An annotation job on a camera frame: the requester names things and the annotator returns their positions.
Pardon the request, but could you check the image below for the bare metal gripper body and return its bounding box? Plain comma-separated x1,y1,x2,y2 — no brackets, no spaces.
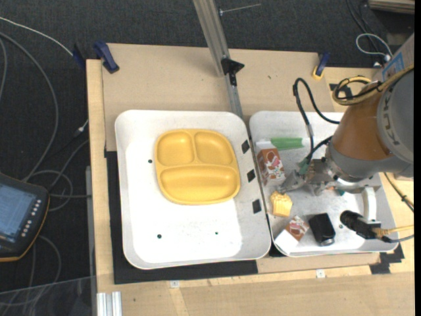
303,158,378,194

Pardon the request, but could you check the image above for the white plastic tray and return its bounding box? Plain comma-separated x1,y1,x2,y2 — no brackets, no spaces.
114,109,272,271
249,110,400,258

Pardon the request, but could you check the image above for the green packet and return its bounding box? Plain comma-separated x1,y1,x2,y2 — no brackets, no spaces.
270,137,305,150

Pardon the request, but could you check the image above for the black bottle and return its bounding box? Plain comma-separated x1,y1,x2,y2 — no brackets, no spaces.
308,213,337,247

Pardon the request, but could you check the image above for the brown and white carton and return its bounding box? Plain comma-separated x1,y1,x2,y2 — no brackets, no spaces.
274,215,311,251

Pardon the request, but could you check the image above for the yellow divided plate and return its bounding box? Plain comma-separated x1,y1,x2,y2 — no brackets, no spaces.
153,128,241,206

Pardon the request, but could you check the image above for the cardboard box with blue label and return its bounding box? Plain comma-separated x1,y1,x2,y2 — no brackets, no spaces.
372,33,414,82

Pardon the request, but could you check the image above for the brown cardboard board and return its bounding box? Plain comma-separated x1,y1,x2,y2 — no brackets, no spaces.
101,43,382,275

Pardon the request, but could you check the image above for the black cylinder on white bracket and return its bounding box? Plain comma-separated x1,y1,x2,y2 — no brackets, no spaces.
339,186,383,240

